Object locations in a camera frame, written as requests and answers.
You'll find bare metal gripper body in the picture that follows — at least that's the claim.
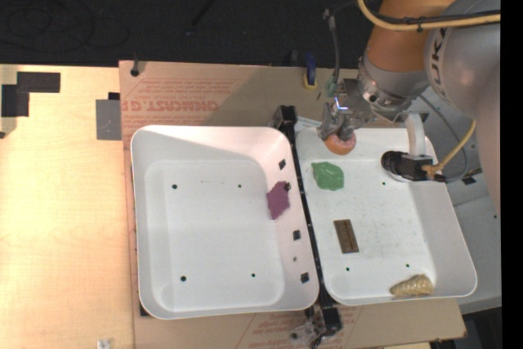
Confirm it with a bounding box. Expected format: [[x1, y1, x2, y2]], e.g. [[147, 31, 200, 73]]
[[322, 77, 410, 128]]

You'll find orange doughnut with pink icing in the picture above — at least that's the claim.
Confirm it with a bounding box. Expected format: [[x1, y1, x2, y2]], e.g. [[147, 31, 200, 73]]
[[323, 132, 357, 156]]

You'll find green toy lettuce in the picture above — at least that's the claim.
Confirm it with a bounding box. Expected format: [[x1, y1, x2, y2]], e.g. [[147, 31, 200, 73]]
[[311, 161, 345, 192]]

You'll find thin black rod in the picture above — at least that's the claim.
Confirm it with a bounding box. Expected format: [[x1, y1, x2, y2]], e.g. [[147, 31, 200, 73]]
[[284, 125, 330, 308]]

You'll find white plastic tray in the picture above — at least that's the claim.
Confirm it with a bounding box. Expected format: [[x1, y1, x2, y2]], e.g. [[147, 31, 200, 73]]
[[129, 124, 320, 320], [294, 126, 479, 306]]

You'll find brown rectangular biscuit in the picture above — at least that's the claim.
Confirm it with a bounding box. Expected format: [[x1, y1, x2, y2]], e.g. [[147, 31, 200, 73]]
[[333, 218, 360, 255]]

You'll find brown cardboard board red print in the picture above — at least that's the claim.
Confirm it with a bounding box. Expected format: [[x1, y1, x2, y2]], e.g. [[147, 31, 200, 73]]
[[118, 60, 468, 349]]

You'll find beige toy bread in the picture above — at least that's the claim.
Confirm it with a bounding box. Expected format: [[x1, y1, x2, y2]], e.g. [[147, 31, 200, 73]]
[[388, 273, 436, 298]]

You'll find black block with thin wires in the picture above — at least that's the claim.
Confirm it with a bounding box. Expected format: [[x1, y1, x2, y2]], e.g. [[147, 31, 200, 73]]
[[317, 305, 343, 337], [271, 105, 299, 132]]

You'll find black cylinder on white bracket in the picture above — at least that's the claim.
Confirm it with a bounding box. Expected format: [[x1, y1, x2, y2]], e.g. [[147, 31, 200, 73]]
[[380, 112, 436, 182]]

